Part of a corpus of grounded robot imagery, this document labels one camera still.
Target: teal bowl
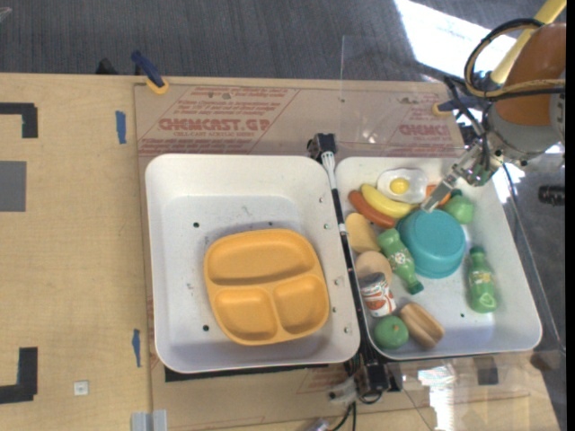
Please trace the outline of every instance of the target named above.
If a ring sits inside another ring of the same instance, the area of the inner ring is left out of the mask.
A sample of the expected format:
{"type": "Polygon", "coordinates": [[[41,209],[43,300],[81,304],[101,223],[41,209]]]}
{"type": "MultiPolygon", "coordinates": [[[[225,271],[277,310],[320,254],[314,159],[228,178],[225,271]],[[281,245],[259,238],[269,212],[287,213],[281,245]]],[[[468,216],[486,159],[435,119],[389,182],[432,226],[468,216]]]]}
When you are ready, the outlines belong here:
{"type": "Polygon", "coordinates": [[[423,277],[448,277],[461,265],[465,252],[463,227],[450,214],[435,209],[415,211],[397,223],[400,238],[423,277]]]}

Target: black tape marking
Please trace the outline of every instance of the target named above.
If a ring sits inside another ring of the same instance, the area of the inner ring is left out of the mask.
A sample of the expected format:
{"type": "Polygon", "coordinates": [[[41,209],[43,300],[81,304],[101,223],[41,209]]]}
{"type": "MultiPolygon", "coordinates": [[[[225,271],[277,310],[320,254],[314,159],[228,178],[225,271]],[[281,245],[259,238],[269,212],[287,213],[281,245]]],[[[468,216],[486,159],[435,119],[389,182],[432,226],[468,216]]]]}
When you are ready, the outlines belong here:
{"type": "Polygon", "coordinates": [[[30,102],[0,102],[0,115],[22,115],[22,139],[38,138],[38,109],[30,102]]]}
{"type": "Polygon", "coordinates": [[[34,400],[38,393],[38,349],[20,348],[16,384],[0,386],[0,404],[34,400]]]}

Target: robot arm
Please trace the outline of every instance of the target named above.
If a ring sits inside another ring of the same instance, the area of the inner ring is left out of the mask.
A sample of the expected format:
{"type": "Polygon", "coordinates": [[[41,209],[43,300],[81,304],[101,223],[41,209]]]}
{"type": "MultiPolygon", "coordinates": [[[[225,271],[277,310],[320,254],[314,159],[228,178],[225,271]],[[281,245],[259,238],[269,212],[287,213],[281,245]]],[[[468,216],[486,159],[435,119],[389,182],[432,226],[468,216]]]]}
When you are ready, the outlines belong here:
{"type": "MultiPolygon", "coordinates": [[[[500,35],[516,29],[509,25],[496,31],[500,35]]],[[[489,105],[482,124],[475,123],[476,138],[423,202],[423,210],[432,211],[459,178],[479,187],[504,163],[525,166],[552,145],[560,141],[565,145],[566,29],[564,22],[558,22],[534,31],[506,82],[493,91],[475,87],[473,65],[494,36],[488,35],[473,52],[465,66],[465,83],[469,92],[483,97],[489,105]]]]}

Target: toy fried egg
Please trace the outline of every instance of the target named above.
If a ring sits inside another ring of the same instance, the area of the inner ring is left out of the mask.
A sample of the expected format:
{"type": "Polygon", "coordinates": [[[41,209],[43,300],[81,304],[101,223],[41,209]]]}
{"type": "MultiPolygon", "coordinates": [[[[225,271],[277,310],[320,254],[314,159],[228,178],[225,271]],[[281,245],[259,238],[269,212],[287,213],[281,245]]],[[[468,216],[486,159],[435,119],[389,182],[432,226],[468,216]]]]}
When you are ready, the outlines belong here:
{"type": "Polygon", "coordinates": [[[398,168],[382,172],[377,189],[395,201],[416,204],[425,199],[428,182],[421,169],[398,168]]]}

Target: toy banana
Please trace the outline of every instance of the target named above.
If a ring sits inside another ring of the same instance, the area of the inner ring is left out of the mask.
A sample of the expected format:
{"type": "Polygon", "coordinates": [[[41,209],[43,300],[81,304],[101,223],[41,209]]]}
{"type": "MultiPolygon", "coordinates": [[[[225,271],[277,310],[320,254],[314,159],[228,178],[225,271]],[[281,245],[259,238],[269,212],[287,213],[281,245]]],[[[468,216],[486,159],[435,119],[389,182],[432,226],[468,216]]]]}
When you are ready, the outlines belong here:
{"type": "Polygon", "coordinates": [[[372,208],[394,219],[405,217],[417,206],[389,199],[376,187],[366,183],[361,186],[361,194],[372,208]]]}
{"type": "Polygon", "coordinates": [[[373,222],[382,228],[395,227],[395,219],[371,207],[360,191],[352,190],[348,195],[348,200],[369,222],[373,222]]]}

